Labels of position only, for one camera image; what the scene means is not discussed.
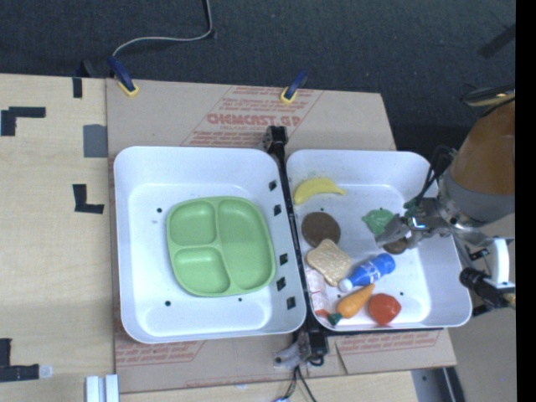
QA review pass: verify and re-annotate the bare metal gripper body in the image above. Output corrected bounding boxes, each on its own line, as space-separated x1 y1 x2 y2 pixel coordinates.
409 197 477 245

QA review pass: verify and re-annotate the small brown oval toy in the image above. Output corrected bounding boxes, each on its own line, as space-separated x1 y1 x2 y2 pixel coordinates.
382 238 410 255

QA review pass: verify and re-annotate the green lettuce leaf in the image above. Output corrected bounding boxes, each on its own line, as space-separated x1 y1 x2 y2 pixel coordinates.
361 208 396 237

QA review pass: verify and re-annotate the blue bottle white cap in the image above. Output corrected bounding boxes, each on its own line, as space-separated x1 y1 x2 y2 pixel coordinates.
338 252 397 293

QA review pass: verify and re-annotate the white plastic tray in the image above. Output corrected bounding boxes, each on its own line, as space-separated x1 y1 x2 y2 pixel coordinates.
285 148 474 332
112 145 308 345

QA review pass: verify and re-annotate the tan bread slice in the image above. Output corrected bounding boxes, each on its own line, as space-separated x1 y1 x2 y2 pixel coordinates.
305 238 353 288

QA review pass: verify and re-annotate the brown round biscuit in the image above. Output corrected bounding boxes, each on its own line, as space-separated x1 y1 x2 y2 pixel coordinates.
301 211 342 248

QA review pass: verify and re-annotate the red tomato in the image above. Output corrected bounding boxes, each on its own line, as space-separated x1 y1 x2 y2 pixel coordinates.
367 292 403 327

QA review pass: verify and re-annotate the orange carrot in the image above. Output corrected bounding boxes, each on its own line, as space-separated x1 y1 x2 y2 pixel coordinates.
327 282 376 327

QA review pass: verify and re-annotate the yellow banana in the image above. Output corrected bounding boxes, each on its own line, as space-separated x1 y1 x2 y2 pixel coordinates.
291 177 348 206

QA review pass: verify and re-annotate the white packet red print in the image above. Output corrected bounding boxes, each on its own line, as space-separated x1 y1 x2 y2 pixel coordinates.
304 265 328 310

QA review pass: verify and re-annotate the thin black rod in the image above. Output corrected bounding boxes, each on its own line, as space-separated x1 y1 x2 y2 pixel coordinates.
272 140 320 339

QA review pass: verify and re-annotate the green divided plate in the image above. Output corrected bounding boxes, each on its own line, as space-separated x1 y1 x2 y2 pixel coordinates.
165 195 277 298

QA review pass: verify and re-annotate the brown cardboard board red print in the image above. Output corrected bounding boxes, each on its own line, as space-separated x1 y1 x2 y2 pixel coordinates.
105 77 458 394

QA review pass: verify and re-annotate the black cylinder on white bracket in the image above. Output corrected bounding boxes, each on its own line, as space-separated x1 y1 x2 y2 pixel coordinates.
459 236 517 310

